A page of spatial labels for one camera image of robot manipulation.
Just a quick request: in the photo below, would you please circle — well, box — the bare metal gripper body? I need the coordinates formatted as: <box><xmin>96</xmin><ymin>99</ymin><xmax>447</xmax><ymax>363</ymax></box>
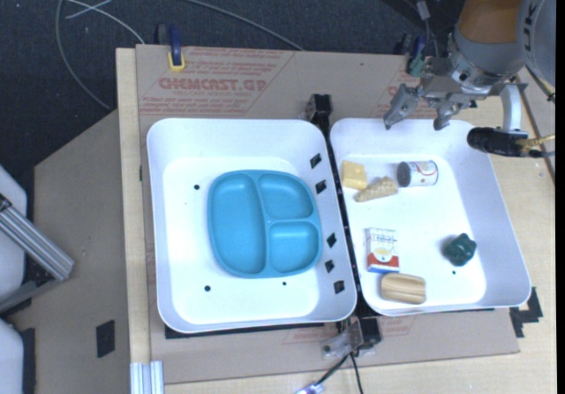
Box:
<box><xmin>418</xmin><ymin>45</ymin><xmax>504</xmax><ymax>111</ymax></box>

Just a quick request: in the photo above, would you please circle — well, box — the small white can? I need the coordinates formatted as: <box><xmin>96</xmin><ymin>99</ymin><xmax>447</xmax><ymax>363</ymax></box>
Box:
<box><xmin>395</xmin><ymin>159</ymin><xmax>440</xmax><ymax>188</ymax></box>

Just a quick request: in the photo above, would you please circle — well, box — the yellow cheese wedge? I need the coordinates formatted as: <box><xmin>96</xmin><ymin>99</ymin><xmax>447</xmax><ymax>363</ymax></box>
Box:
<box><xmin>340</xmin><ymin>159</ymin><xmax>369</xmax><ymax>191</ymax></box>

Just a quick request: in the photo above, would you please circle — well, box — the beige crinkled biscuit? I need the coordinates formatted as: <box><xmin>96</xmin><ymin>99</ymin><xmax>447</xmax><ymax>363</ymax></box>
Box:
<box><xmin>354</xmin><ymin>176</ymin><xmax>399</xmax><ymax>203</ymax></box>

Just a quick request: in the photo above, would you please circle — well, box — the white plastic tray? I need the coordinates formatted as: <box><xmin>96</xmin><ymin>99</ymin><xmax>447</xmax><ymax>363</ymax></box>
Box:
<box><xmin>146</xmin><ymin>117</ymin><xmax>358</xmax><ymax>335</ymax></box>
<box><xmin>328</xmin><ymin>117</ymin><xmax>532</xmax><ymax>317</ymax></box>

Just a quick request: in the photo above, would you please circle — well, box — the thin black rod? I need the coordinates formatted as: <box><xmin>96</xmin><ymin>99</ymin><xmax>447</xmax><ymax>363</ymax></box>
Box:
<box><xmin>318</xmin><ymin>111</ymin><xmax>365</xmax><ymax>322</ymax></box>

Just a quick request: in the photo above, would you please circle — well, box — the dark green pepper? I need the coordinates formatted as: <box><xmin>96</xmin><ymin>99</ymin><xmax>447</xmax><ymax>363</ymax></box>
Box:
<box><xmin>442</xmin><ymin>232</ymin><xmax>478</xmax><ymax>269</ymax></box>

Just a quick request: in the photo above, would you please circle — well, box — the white and red carton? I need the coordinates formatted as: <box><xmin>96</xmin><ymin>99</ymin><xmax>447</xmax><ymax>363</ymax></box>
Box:
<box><xmin>364</xmin><ymin>226</ymin><xmax>401</xmax><ymax>274</ymax></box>

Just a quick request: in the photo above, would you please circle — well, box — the brown cardboard board red print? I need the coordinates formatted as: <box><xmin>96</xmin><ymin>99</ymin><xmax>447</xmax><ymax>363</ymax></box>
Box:
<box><xmin>134</xmin><ymin>43</ymin><xmax>521</xmax><ymax>385</ymax></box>

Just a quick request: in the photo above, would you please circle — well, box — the tan bread loaf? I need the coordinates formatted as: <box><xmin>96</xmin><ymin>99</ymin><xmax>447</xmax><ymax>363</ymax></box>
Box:
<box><xmin>379</xmin><ymin>272</ymin><xmax>427</xmax><ymax>306</ymax></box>

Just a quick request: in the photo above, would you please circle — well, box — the blue divided plate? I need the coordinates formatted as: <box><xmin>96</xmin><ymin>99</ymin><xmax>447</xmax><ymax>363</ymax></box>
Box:
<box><xmin>207</xmin><ymin>169</ymin><xmax>320</xmax><ymax>279</ymax></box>

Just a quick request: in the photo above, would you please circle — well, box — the black cylinder on white bracket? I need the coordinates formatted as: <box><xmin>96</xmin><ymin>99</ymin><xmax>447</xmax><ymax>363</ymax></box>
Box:
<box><xmin>466</xmin><ymin>82</ymin><xmax>531</xmax><ymax>158</ymax></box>

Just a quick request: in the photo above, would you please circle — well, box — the black block with thin wires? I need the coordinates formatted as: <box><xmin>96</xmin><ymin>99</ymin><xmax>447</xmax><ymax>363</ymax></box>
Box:
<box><xmin>305</xmin><ymin>93</ymin><xmax>333</xmax><ymax>125</ymax></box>
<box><xmin>322</xmin><ymin>315</ymin><xmax>381</xmax><ymax>360</ymax></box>

